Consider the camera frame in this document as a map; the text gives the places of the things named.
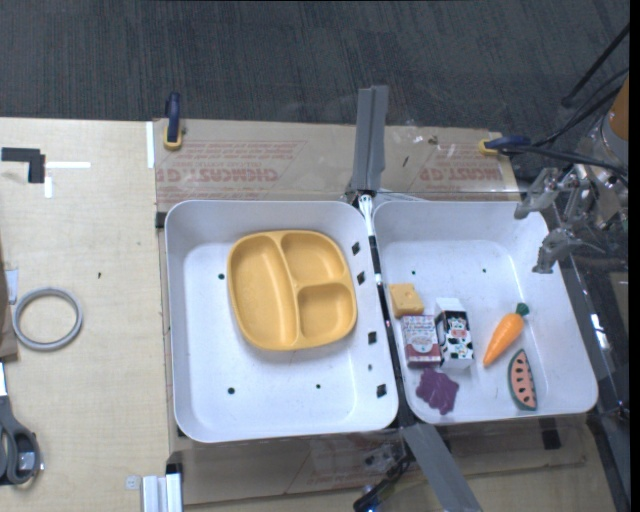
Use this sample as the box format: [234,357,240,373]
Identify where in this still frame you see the watermelon slice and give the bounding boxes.
[506,348,540,413]

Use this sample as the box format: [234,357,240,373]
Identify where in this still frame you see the yellow cheese piece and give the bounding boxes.
[388,282,426,320]

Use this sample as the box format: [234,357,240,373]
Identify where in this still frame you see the orange carrot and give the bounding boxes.
[481,301,531,369]

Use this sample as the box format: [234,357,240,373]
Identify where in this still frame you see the grey tape ring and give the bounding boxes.
[12,285,84,352]

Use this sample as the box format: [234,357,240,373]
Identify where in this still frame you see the yellow divided plate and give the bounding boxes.
[226,229,359,352]

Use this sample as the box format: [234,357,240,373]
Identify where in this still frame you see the white cow print milk carton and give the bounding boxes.
[433,297,476,373]

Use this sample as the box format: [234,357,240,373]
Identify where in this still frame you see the purple grapes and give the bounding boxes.
[414,367,461,417]

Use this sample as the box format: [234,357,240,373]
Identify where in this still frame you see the thin black and white rod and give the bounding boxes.
[356,193,404,427]

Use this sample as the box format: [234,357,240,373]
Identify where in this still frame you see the grey handled scissors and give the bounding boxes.
[0,393,45,486]

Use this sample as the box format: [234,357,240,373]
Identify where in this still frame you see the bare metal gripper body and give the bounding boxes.
[572,149,630,232]

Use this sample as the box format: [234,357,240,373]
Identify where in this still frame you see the brown cardboard board, red print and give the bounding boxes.
[152,118,587,507]

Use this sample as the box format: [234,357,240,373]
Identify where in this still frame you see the red and white carton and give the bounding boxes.
[399,313,444,370]

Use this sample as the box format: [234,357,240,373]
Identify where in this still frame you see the white plastic tray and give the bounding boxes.
[372,199,600,426]
[163,199,400,445]

